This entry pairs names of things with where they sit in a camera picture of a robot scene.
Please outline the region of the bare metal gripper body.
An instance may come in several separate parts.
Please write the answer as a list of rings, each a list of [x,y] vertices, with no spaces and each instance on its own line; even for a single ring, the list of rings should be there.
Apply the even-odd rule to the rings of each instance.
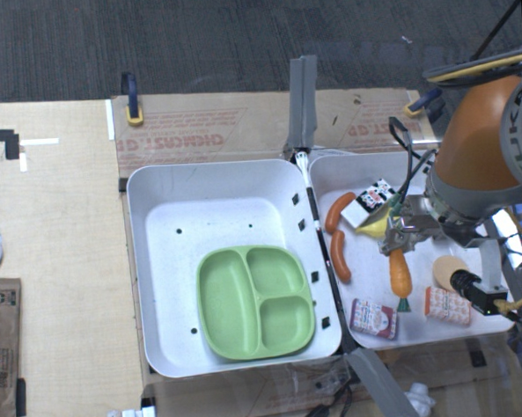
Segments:
[[[416,241],[450,235],[455,230],[450,209],[447,203],[435,194],[408,195],[395,220],[395,229],[405,235],[411,235],[410,240]]]

